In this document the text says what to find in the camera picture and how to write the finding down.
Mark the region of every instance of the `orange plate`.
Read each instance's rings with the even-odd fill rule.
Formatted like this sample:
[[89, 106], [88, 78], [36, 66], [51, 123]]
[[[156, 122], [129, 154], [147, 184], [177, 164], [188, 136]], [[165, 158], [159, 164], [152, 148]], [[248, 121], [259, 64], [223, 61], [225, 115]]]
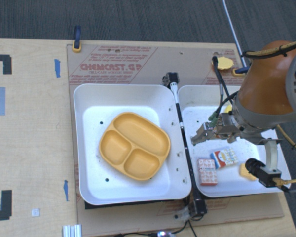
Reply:
[[119, 114], [100, 140], [103, 159], [123, 174], [136, 179], [153, 177], [170, 151], [165, 131], [146, 118], [132, 112]]

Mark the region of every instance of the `black tape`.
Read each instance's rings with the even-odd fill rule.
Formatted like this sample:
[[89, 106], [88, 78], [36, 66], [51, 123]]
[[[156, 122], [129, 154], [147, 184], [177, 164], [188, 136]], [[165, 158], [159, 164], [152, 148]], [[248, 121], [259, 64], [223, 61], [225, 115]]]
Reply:
[[11, 66], [11, 57], [8, 54], [0, 54], [0, 61], [3, 62], [3, 74], [11, 75], [12, 66]]
[[12, 216], [12, 190], [1, 192], [0, 220], [8, 220]]

